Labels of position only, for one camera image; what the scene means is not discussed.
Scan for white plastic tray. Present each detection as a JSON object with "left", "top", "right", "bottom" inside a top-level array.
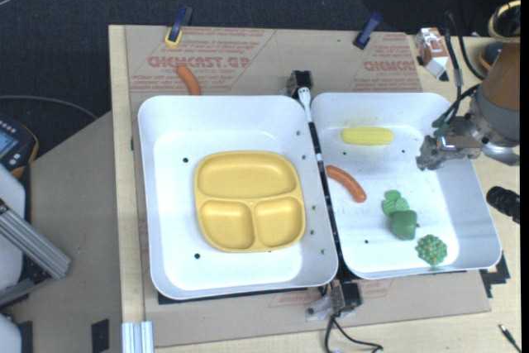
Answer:
[
  {"left": 309, "top": 91, "right": 503, "bottom": 280},
  {"left": 136, "top": 94, "right": 340, "bottom": 300}
]

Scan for brown and white carton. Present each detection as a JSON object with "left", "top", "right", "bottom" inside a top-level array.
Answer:
[{"left": 413, "top": 26, "right": 450, "bottom": 80}]

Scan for thin black and white rod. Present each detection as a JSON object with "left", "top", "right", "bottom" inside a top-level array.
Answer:
[{"left": 298, "top": 88, "right": 345, "bottom": 283}]

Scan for orange sausage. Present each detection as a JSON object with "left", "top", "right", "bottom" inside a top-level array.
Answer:
[
  {"left": 175, "top": 64, "right": 203, "bottom": 97},
  {"left": 325, "top": 165, "right": 368, "bottom": 204}
]

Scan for green leafy vegetable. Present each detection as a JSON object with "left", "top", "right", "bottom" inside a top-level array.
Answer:
[{"left": 380, "top": 189, "right": 411, "bottom": 218}]

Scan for brown cardboard board red print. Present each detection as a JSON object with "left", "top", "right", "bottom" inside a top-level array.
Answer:
[{"left": 123, "top": 25, "right": 493, "bottom": 348}]

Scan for green grapes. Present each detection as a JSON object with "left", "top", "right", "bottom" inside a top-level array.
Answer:
[{"left": 414, "top": 234, "right": 449, "bottom": 266}]

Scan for yellow corn cob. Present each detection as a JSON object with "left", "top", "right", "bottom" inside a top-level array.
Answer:
[{"left": 341, "top": 126, "right": 395, "bottom": 146}]

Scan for yellow divided plate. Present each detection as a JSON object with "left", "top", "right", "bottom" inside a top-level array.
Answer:
[{"left": 193, "top": 150, "right": 307, "bottom": 254}]

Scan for green bell pepper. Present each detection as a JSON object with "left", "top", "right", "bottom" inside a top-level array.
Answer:
[{"left": 389, "top": 209, "right": 420, "bottom": 241}]

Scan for black cylinder on white bracket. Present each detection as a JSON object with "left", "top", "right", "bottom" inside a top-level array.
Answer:
[{"left": 485, "top": 185, "right": 522, "bottom": 225}]

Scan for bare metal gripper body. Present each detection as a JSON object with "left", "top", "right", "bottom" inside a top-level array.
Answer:
[{"left": 419, "top": 115, "right": 521, "bottom": 167}]

